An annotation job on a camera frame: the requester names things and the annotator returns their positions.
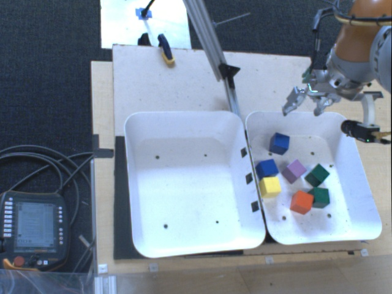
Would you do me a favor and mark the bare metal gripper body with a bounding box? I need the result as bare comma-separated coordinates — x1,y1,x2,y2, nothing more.
305,68,367,103

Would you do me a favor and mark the blue cube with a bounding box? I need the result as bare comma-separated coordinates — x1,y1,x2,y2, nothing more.
254,159,280,181
268,132,291,156

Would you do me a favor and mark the green cube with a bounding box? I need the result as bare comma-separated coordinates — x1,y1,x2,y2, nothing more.
304,163,331,188
307,186,331,209

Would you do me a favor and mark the purple cube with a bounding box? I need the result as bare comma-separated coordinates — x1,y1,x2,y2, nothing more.
281,159,307,184

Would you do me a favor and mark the yellow cube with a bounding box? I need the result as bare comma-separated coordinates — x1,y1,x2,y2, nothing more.
258,176,282,199

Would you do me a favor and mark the white plastic tray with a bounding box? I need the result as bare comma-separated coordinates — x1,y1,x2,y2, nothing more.
244,111,383,246
123,111,267,259

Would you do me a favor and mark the orange cube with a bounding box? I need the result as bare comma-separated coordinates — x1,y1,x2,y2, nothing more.
289,190,315,216

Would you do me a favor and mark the pale flat board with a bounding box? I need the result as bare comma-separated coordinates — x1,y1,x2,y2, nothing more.
111,43,368,257

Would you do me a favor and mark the black cylinder on white bracket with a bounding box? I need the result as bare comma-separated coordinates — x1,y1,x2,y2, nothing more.
340,91,384,144

